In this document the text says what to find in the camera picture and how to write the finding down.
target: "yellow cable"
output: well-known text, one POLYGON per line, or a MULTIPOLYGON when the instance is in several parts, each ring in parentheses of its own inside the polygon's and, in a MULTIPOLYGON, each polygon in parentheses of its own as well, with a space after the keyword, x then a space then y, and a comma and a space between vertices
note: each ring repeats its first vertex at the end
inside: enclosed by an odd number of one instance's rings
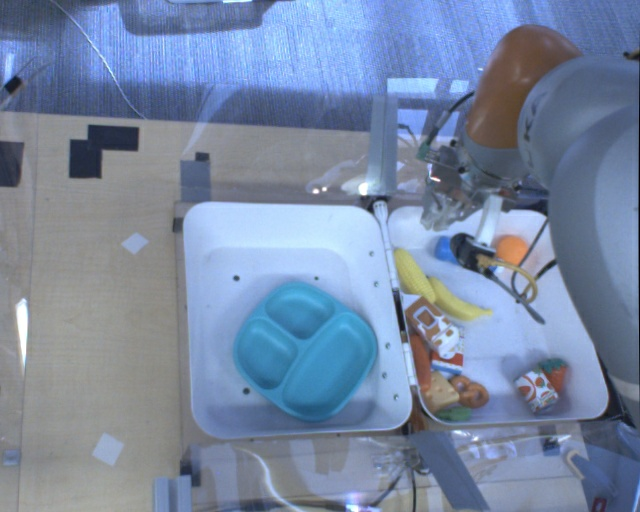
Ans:
POLYGON ((519 267, 518 265, 513 265, 506 261, 490 258, 485 254, 479 254, 477 256, 477 260, 478 260, 478 265, 483 268, 489 268, 492 266, 505 267, 520 274, 527 281, 529 281, 529 284, 524 289, 524 292, 522 292, 521 294, 522 300, 526 301, 528 304, 531 304, 534 300, 536 300, 536 297, 538 296, 538 283, 536 283, 536 279, 531 274, 529 274, 529 272, 524 270, 522 267, 519 267), (527 297, 527 293, 529 292, 529 290, 531 290, 531 296, 527 297))

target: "orange ball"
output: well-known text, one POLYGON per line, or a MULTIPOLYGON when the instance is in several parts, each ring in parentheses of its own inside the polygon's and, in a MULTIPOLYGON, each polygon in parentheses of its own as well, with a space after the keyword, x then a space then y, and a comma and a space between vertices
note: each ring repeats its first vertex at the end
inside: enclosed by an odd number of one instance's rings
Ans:
POLYGON ((513 265, 520 265, 529 250, 527 242, 518 236, 503 236, 496 246, 496 257, 513 265))

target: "teal plate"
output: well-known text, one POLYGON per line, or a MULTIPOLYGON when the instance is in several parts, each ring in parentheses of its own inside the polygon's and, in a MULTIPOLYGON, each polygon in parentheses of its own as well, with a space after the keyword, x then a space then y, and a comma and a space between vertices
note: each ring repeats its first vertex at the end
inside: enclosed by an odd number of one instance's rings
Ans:
POLYGON ((238 333, 240 374, 280 409, 303 421, 337 414, 362 384, 378 353, 367 322, 305 283, 271 292, 238 333))

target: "toy banana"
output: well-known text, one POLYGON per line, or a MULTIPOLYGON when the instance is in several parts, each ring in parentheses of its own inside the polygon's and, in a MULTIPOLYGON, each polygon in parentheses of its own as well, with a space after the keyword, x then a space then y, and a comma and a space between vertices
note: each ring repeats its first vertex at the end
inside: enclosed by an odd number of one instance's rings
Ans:
POLYGON ((404 249, 396 249, 393 256, 396 260, 398 277, 407 292, 412 295, 421 295, 431 303, 435 302, 436 292, 413 256, 404 249))
POLYGON ((480 308, 475 304, 465 302, 456 297, 437 277, 430 277, 429 283, 436 294, 435 305, 447 315, 451 315, 468 322, 470 320, 475 320, 482 315, 490 316, 493 314, 493 311, 490 309, 480 308))

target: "toy strawberry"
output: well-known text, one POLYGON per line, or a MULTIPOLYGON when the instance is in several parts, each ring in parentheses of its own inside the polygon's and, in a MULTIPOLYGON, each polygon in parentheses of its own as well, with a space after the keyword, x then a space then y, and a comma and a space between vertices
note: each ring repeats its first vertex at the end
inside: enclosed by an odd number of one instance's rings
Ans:
POLYGON ((564 379, 567 373, 567 363, 562 359, 547 359, 539 365, 553 388, 560 393, 564 387, 564 379))

